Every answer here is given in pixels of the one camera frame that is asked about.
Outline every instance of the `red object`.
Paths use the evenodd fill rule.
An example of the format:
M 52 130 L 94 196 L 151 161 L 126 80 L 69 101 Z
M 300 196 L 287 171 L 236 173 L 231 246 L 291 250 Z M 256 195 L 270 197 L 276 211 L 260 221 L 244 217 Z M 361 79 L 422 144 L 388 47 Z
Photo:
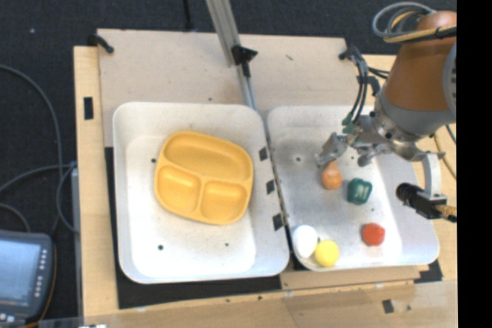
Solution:
M 362 240 L 368 246 L 379 246 L 384 241 L 386 230 L 376 223 L 369 223 L 362 229 Z

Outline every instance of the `table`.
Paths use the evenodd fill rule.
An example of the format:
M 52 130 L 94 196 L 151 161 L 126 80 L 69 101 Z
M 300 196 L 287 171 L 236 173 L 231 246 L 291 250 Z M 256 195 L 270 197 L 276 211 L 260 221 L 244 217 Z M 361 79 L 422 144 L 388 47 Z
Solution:
M 98 33 L 115 47 L 117 56 L 105 53 L 102 48 L 74 48 L 82 299 L 84 316 L 88 321 L 90 318 L 99 322 L 106 319 L 112 323 L 118 322 L 118 326 L 130 326 L 138 321 L 141 325 L 145 322 L 146 326 L 152 323 L 159 326 L 162 318 L 165 318 L 198 326 L 230 326 L 231 321 L 234 321 L 235 326 L 252 326 L 253 321 L 260 321 L 261 326 L 316 326 L 315 323 L 326 321 L 328 312 L 337 312 L 342 320 L 357 319 L 357 315 L 360 315 L 360 318 L 366 316 L 366 322 L 371 321 L 367 320 L 364 312 L 366 310 L 374 318 L 375 324 L 380 318 L 388 318 L 389 315 L 390 318 L 394 316 L 395 324 L 399 324 L 402 316 L 396 317 L 397 312 L 405 314 L 406 319 L 418 321 L 431 318 L 434 325 L 437 322 L 444 324 L 435 326 L 457 323 L 456 225 L 443 220 L 434 221 L 440 240 L 442 282 L 414 284 L 414 280 L 428 267 L 392 267 L 370 271 L 354 270 L 350 274 L 325 274 L 299 272 L 289 265 L 281 274 L 282 291 L 120 310 L 104 153 L 105 146 L 111 141 L 111 133 L 105 124 L 109 122 L 111 109 L 118 103 L 106 102 L 103 105 L 101 93 L 109 89 L 110 81 L 104 73 L 111 74 L 110 66 L 118 66 L 119 69 L 113 76 L 116 79 L 113 88 L 126 89 L 125 100 L 128 101 L 139 97 L 138 89 L 132 89 L 131 86 L 138 86 L 142 78 L 154 79 L 152 74 L 157 71 L 152 65 L 159 62 L 166 65 L 166 70 L 173 70 L 174 77 L 168 81 L 156 81 L 156 86 L 166 88 L 167 93 L 155 97 L 151 95 L 151 100 L 172 98 L 174 101 L 220 102 L 227 98 L 228 102 L 236 103 L 241 102 L 241 96 L 235 94 L 235 88 L 224 91 L 212 87 L 211 94 L 206 96 L 199 90 L 187 91 L 179 88 L 182 78 L 193 72 L 192 67 L 203 68 L 208 72 L 222 68 L 219 74 L 224 81 L 234 79 L 234 70 L 228 69 L 224 64 L 220 45 L 213 34 L 111 29 L 102 29 Z M 266 114 L 270 108 L 279 104 L 314 104 L 320 101 L 323 104 L 336 104 L 340 101 L 350 103 L 353 100 L 357 88 L 354 70 L 337 70 L 334 83 L 332 70 L 322 67 L 344 50 L 343 39 L 242 35 L 241 40 L 245 47 L 259 52 L 251 63 L 251 70 L 261 114 Z M 368 55 L 366 60 L 372 67 L 389 69 L 394 57 Z M 122 76 L 128 73 L 131 68 L 135 69 L 135 65 L 139 66 L 138 70 L 129 78 L 133 85 L 125 85 L 128 76 L 124 79 L 118 74 Z M 307 72 L 308 70 L 314 71 L 314 74 Z M 149 91 L 156 91 L 153 86 L 147 88 Z M 92 114 L 87 111 L 89 102 Z M 439 131 L 437 135 L 449 161 L 455 165 L 454 144 L 445 131 Z M 421 147 L 436 150 L 431 139 L 422 141 Z M 417 178 L 423 181 L 420 168 L 417 167 L 416 172 Z M 449 203 L 455 205 L 456 181 L 444 166 L 442 172 L 443 192 L 450 197 Z M 441 299 L 440 304 L 433 305 L 432 311 L 429 311 L 429 300 L 435 300 L 437 295 Z M 385 310 L 385 300 L 393 300 L 393 313 Z M 416 307 L 417 304 L 421 305 L 421 309 Z M 407 313 L 407 307 L 413 313 Z

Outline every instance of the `orange divided plate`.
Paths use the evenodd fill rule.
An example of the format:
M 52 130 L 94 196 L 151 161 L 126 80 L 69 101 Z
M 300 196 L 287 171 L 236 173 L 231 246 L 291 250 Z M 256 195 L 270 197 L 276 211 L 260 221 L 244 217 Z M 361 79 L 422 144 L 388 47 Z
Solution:
M 253 162 L 230 141 L 179 131 L 164 142 L 155 195 L 170 212 L 209 224 L 232 224 L 248 209 Z

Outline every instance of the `screen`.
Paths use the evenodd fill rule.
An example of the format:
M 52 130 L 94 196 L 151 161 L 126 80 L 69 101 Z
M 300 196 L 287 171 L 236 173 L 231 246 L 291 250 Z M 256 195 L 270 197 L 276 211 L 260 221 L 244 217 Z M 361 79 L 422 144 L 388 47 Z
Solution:
M 0 300 L 27 306 L 41 246 L 0 240 Z

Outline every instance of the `white ball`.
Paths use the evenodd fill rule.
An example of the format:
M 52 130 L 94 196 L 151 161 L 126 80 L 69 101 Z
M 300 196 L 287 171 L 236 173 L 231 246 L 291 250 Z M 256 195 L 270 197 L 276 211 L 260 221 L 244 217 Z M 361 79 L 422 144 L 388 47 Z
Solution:
M 300 258 L 308 258 L 316 249 L 317 232 L 313 227 L 303 224 L 294 230 L 292 242 L 298 256 Z

